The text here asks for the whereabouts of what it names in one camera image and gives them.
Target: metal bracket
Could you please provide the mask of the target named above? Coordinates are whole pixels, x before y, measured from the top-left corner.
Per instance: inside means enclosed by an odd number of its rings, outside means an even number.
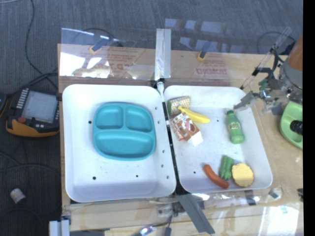
[[[171,30],[157,29],[155,80],[170,78]]]
[[[70,236],[69,220],[49,221],[49,236]]]
[[[234,106],[233,110],[234,112],[238,112],[238,111],[242,111],[247,108],[250,108],[252,105],[254,105],[257,102],[258,99],[259,99],[259,94],[254,93],[253,91],[250,91],[241,99],[241,103]]]
[[[189,193],[184,195],[176,195],[176,198],[189,215],[191,221],[193,222],[199,233],[216,233],[192,194]]]

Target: gray carpet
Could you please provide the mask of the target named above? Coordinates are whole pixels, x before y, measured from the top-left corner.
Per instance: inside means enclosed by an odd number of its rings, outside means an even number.
[[[127,47],[155,48],[156,28],[171,28],[177,50],[198,51],[205,40],[222,53],[265,54],[280,33],[303,31],[303,0],[0,0],[0,92],[13,94],[58,65],[57,44],[88,43],[62,28],[90,29],[126,40]],[[57,90],[50,75],[34,86]],[[46,236],[48,223],[61,214],[60,137],[15,137],[0,118],[0,235]],[[17,165],[45,166],[23,167]],[[26,196],[16,206],[9,196],[19,187]]]

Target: toy green pepper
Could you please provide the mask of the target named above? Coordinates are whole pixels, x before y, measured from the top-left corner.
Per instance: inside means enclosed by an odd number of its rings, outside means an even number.
[[[221,167],[219,176],[224,180],[229,180],[232,177],[232,166],[234,165],[234,159],[228,156],[223,156],[221,161]]]

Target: electronic device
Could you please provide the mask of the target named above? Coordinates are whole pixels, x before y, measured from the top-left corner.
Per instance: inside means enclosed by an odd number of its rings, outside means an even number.
[[[3,93],[0,93],[0,117],[2,116],[2,114],[5,110],[6,104],[7,104],[6,95]]]
[[[59,115],[54,92],[24,87],[11,102],[6,130],[24,137],[53,136],[59,132]]]

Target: toy sausage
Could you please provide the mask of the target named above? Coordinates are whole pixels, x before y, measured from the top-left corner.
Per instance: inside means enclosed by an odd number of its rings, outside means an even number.
[[[216,185],[224,189],[227,189],[229,187],[228,181],[225,181],[224,179],[220,178],[217,174],[215,174],[209,164],[204,165],[203,170],[206,173],[207,177],[210,178],[210,180]]]

